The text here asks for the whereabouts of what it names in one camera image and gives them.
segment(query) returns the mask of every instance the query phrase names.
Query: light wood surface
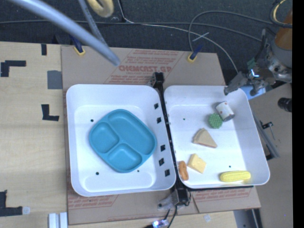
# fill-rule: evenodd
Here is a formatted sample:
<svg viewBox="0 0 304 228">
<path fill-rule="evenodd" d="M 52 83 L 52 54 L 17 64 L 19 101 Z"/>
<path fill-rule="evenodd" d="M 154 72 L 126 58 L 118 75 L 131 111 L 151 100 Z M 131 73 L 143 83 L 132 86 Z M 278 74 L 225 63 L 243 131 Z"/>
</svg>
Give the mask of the light wood surface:
<svg viewBox="0 0 304 228">
<path fill-rule="evenodd" d="M 67 211 L 62 90 L 48 89 L 47 71 L 61 71 L 59 45 L 0 42 L 0 62 L 26 60 L 0 77 L 0 191 L 7 207 L 28 206 L 30 214 L 0 217 L 0 228 L 47 228 L 49 213 Z M 42 104 L 59 121 L 42 120 Z M 75 228 L 145 227 L 153 219 L 73 225 Z M 171 227 L 236 228 L 233 211 L 176 216 Z"/>
</svg>

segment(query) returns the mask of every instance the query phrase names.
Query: cheese block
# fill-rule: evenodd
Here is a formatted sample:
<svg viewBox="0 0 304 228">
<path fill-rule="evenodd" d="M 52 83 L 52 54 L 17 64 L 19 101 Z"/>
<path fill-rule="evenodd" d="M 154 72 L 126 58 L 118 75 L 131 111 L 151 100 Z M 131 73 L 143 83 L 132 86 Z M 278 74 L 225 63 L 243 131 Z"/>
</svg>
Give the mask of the cheese block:
<svg viewBox="0 0 304 228">
<path fill-rule="evenodd" d="M 193 143 L 198 143 L 213 148 L 216 148 L 218 146 L 205 128 L 200 129 L 195 134 Z"/>
<path fill-rule="evenodd" d="M 192 154 L 187 166 L 203 173 L 206 167 L 206 162 L 204 162 L 197 154 Z"/>
</svg>

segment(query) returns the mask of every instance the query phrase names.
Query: cardboard box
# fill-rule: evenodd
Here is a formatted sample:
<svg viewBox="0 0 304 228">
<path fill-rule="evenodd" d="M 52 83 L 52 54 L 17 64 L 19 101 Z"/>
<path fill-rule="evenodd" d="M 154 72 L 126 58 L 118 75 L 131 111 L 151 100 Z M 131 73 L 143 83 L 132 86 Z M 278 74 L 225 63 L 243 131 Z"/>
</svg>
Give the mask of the cardboard box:
<svg viewBox="0 0 304 228">
<path fill-rule="evenodd" d="M 149 85 L 154 72 L 164 73 L 164 89 L 171 85 L 225 85 L 218 57 L 213 53 L 199 53 L 195 62 L 189 63 L 189 52 L 184 51 L 132 48 L 112 50 L 121 59 L 118 67 L 112 66 L 89 47 L 85 47 L 86 53 L 83 56 L 78 56 L 72 46 L 61 48 L 69 225 L 162 218 L 167 210 L 159 210 L 157 204 L 170 195 L 170 190 L 98 197 L 76 194 L 71 186 L 69 169 L 66 118 L 66 92 L 69 87 L 75 84 Z M 190 205 L 179 209 L 178 215 L 260 207 L 255 187 L 203 190 L 191 192 L 191 195 Z"/>
</svg>

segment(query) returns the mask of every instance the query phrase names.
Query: blue divided plate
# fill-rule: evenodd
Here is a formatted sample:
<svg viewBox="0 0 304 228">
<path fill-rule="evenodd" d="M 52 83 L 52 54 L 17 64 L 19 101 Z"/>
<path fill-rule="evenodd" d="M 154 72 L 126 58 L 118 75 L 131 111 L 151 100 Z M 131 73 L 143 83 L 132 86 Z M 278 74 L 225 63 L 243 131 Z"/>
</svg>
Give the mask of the blue divided plate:
<svg viewBox="0 0 304 228">
<path fill-rule="evenodd" d="M 91 129 L 94 151 L 115 171 L 131 172 L 154 152 L 153 132 L 134 114 L 118 109 L 108 113 Z"/>
</svg>

